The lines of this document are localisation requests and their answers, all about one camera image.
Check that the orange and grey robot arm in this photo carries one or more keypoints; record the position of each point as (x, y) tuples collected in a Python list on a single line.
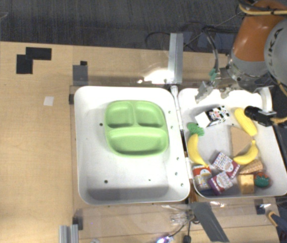
[(283, 59)]

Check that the red and white packet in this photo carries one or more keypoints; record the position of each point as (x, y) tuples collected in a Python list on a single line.
[(201, 177)]

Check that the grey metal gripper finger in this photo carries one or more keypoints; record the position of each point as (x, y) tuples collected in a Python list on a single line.
[(225, 91), (203, 91)]

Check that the green toy leaf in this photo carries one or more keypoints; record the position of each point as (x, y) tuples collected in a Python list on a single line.
[(195, 129)]

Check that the pink and white carton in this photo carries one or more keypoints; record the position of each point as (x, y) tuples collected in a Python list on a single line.
[(225, 164)]

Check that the orange cheese cube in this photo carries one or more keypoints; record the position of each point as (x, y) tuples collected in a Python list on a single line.
[(246, 184)]

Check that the red strawberry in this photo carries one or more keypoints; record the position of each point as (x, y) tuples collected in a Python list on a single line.
[(262, 180)]

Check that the tan waffle cone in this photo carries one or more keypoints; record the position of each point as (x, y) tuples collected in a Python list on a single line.
[(253, 167)]

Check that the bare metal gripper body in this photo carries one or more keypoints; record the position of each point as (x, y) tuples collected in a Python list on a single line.
[(234, 81)]

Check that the brown bread slice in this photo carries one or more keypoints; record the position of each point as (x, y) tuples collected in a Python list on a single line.
[(238, 139)]

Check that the white plastic tray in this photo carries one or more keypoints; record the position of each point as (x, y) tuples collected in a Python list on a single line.
[(219, 140), (133, 176)]

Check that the purple carton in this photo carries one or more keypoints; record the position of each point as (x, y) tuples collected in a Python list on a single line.
[(220, 183)]

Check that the green divided plate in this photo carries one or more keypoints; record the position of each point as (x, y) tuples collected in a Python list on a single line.
[(136, 140)]

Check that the yellow banana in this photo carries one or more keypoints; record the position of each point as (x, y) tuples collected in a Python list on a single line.
[(193, 149), (248, 156)]

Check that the black cylinder on white bracket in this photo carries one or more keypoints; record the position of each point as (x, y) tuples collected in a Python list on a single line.
[(256, 113)]

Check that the yellow corn cob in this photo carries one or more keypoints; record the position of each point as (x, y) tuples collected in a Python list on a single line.
[(245, 121)]

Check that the black and white milk carton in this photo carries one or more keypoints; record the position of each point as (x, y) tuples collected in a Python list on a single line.
[(213, 116)]

